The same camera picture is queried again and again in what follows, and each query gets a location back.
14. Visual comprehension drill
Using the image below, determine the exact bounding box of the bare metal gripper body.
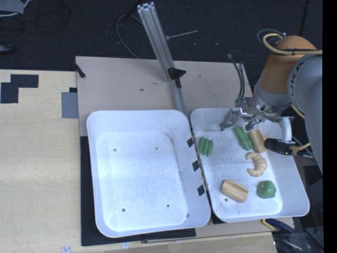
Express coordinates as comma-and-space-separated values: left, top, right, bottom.
240, 96, 284, 124

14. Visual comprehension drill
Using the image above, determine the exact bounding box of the green toy bean bunch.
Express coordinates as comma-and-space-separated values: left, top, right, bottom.
234, 126, 253, 151
197, 137, 214, 158

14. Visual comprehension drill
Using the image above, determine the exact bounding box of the beige toy bread roll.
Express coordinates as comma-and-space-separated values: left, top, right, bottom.
247, 129, 268, 153

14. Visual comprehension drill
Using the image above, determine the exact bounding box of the beige toy croissant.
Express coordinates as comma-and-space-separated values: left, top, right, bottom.
245, 151, 269, 178

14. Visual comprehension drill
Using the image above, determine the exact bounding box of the green toy pepper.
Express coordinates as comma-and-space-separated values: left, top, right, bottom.
256, 180, 277, 199

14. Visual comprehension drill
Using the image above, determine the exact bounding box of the beige toy bread loaf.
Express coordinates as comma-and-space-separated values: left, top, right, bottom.
221, 179, 249, 203

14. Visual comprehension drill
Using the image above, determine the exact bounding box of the white plastic tray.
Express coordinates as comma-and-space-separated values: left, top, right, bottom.
190, 108, 311, 223
86, 110, 212, 238

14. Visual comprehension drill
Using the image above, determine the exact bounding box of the brown cardboard board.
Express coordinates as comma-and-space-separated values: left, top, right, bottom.
75, 56, 294, 245

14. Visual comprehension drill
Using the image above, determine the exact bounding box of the black cylinder on white bracket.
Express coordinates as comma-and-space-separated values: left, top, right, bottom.
264, 116, 297, 156

